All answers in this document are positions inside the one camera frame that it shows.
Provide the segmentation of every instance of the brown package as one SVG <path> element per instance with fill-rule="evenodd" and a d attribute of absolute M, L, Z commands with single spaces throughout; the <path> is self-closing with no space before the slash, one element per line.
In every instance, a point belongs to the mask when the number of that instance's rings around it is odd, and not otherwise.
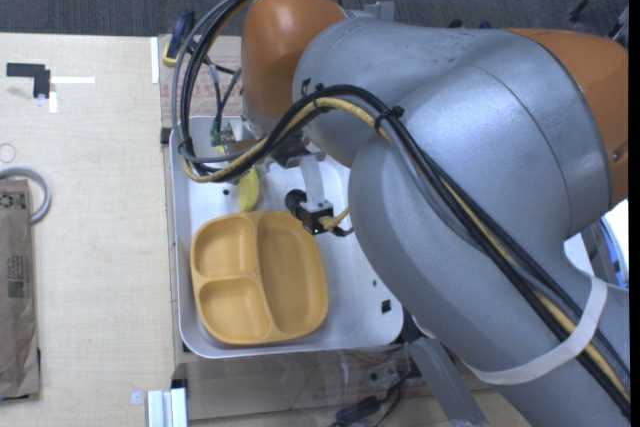
<path fill-rule="evenodd" d="M 38 392 L 38 332 L 27 180 L 0 180 L 0 397 Z"/>

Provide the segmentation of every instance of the brown plastic cap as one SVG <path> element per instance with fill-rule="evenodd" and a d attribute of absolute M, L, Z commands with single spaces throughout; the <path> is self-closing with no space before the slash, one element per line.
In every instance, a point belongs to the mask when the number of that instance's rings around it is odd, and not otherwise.
<path fill-rule="evenodd" d="M 600 36 L 510 29 L 553 53 L 582 90 L 600 131 L 611 172 L 611 207 L 629 194 L 629 52 Z"/>
<path fill-rule="evenodd" d="M 242 30 L 244 99 L 256 113 L 279 117 L 293 103 L 302 52 L 323 29 L 346 18 L 331 0 L 255 0 Z"/>

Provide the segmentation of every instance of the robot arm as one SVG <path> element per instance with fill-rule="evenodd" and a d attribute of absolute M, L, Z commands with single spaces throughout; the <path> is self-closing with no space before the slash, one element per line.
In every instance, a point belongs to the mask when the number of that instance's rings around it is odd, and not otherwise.
<path fill-rule="evenodd" d="M 627 197 L 627 67 L 603 38 L 411 27 L 328 0 L 255 0 L 242 40 L 254 131 L 269 145 L 304 125 L 351 168 L 373 268 L 541 426 L 629 424 L 629 292 L 563 251 Z"/>

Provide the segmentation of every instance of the qr code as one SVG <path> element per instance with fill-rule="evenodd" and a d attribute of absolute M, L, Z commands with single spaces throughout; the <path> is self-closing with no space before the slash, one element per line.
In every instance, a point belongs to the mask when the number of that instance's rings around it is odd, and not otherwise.
<path fill-rule="evenodd" d="M 9 299 L 24 299 L 24 281 L 8 281 Z"/>

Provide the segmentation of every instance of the white strap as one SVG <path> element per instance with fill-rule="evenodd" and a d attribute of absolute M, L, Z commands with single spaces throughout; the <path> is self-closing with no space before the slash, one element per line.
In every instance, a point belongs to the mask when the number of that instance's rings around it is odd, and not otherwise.
<path fill-rule="evenodd" d="M 573 333 L 564 342 L 546 354 L 509 370 L 483 372 L 467 365 L 469 370 L 485 383 L 514 385 L 533 381 L 575 358 L 591 342 L 598 327 L 600 315 L 602 315 L 602 310 L 604 310 L 604 305 L 607 302 L 607 284 L 595 276 L 590 276 L 590 278 L 591 293 L 582 313 L 582 318 Z"/>

